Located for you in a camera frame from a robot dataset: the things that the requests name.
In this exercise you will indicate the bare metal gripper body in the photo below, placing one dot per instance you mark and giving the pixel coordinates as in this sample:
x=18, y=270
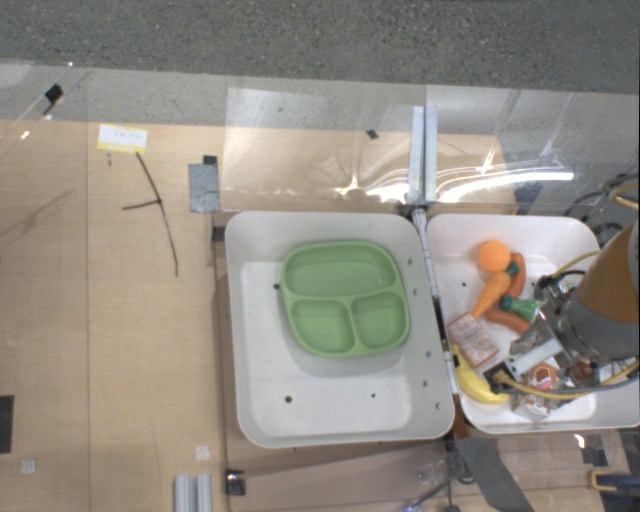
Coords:
x=552, y=305

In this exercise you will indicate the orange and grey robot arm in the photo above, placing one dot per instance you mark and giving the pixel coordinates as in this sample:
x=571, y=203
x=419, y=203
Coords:
x=607, y=280

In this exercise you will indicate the green toy vegetable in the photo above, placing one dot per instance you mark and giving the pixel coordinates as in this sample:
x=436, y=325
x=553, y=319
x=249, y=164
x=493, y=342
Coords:
x=520, y=307

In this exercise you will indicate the orange carrot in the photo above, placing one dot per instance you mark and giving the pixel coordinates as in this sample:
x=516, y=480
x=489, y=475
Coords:
x=492, y=292

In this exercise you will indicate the white plastic tray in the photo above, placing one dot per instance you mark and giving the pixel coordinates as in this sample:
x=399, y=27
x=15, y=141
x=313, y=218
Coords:
x=550, y=240
x=330, y=400

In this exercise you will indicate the brown and white carton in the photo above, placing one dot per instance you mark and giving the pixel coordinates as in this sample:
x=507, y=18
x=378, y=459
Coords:
x=542, y=377

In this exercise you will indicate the orange ball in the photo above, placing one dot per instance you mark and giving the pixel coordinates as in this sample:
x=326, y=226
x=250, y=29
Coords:
x=494, y=256

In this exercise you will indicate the orange and white packet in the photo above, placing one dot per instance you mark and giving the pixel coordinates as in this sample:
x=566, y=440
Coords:
x=472, y=340

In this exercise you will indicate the yellow banana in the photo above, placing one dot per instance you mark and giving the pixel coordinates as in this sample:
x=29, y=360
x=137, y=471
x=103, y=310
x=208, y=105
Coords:
x=472, y=385

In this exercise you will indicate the green divided plate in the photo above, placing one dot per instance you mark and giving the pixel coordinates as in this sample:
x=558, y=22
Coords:
x=340, y=272

